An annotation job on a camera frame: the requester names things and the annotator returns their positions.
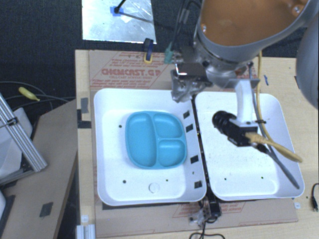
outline blue plate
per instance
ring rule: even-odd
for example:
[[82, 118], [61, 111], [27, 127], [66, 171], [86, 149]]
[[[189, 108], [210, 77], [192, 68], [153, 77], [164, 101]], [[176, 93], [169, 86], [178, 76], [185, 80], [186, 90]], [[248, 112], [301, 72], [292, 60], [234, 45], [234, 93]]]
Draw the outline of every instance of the blue plate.
[[145, 169], [173, 168], [186, 159], [186, 138], [179, 119], [161, 112], [137, 112], [125, 127], [130, 160]]

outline black carpet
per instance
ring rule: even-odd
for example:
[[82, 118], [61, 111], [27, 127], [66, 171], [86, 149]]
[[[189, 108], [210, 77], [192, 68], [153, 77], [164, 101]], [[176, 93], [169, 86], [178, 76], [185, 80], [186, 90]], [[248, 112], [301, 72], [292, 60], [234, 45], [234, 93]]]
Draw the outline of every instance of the black carpet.
[[[158, 42], [154, 51], [164, 52], [172, 38], [180, 0], [151, 1]], [[25, 82], [47, 95], [74, 97], [76, 49], [141, 50], [138, 44], [83, 41], [81, 7], [81, 0], [0, 0], [0, 82]], [[198, 9], [192, 11], [180, 42], [190, 41], [198, 13]], [[264, 56], [295, 57], [303, 32], [300, 29], [266, 48]], [[19, 86], [0, 83], [0, 93], [5, 98], [19, 95]], [[12, 108], [28, 102], [22, 98], [8, 101]], [[54, 107], [61, 104], [53, 102]], [[38, 116], [50, 110], [50, 105], [40, 103], [25, 110], [34, 123]], [[63, 238], [63, 234], [70, 235], [62, 232], [59, 237]]]

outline teal connector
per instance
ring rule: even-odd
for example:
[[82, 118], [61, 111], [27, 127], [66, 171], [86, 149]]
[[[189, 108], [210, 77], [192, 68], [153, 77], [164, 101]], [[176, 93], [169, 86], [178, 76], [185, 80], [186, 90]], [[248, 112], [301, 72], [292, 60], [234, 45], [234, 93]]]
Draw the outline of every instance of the teal connector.
[[171, 43], [170, 43], [169, 46], [165, 50], [165, 59], [164, 59], [165, 64], [171, 64], [173, 54], [174, 54], [174, 52], [171, 51]]

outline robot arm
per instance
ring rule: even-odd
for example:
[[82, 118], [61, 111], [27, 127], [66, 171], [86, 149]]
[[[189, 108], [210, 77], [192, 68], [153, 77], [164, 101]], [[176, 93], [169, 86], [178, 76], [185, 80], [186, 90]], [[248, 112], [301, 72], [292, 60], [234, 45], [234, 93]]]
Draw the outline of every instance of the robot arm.
[[[318, 0], [203, 0], [192, 47], [174, 51], [172, 63], [172, 97], [177, 102], [191, 99], [195, 93], [215, 84], [235, 88], [236, 77], [244, 73], [250, 61], [265, 47], [274, 44], [313, 20], [318, 23]], [[317, 41], [312, 27], [304, 46]], [[301, 90], [318, 108], [318, 53], [301, 52], [297, 63], [297, 78], [311, 82], [313, 91]]]

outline wooden table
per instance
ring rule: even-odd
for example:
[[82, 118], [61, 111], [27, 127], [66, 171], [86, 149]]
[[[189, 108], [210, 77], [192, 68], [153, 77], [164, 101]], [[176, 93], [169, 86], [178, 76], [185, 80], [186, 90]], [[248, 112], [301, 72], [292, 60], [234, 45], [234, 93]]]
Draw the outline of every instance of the wooden table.
[[[305, 181], [305, 192], [295, 199], [301, 208], [297, 210], [297, 223], [238, 227], [207, 230], [208, 234], [220, 233], [227, 239], [312, 239], [318, 237], [319, 213], [313, 211], [310, 197], [312, 185], [319, 180], [318, 111], [303, 97], [295, 81], [295, 59], [264, 58], [263, 73], [268, 79], [261, 81], [261, 91], [275, 96], [281, 103], [295, 152], [303, 158], [300, 169]], [[76, 51], [77, 109], [81, 100], [90, 107], [89, 52]], [[90, 121], [90, 109], [81, 114], [82, 121]], [[78, 162], [80, 183], [81, 224], [95, 223], [94, 173], [92, 160], [92, 132], [89, 128], [78, 129]], [[315, 193], [319, 200], [318, 190]], [[190, 232], [131, 236], [131, 239], [188, 238]]]

